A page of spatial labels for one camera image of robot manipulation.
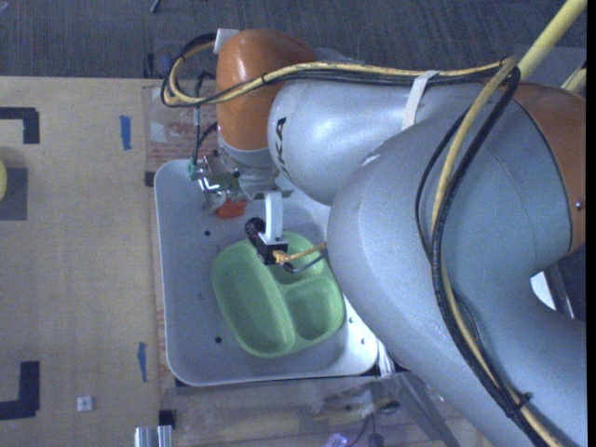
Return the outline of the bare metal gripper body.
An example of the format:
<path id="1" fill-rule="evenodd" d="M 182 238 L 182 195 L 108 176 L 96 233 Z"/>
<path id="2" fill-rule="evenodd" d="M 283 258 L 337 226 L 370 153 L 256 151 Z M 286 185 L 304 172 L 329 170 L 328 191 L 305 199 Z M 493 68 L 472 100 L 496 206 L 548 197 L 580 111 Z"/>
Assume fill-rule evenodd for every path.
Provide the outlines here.
<path id="1" fill-rule="evenodd" d="M 240 200 L 240 171 L 221 150 L 205 154 L 197 164 L 197 181 L 207 201 Z"/>

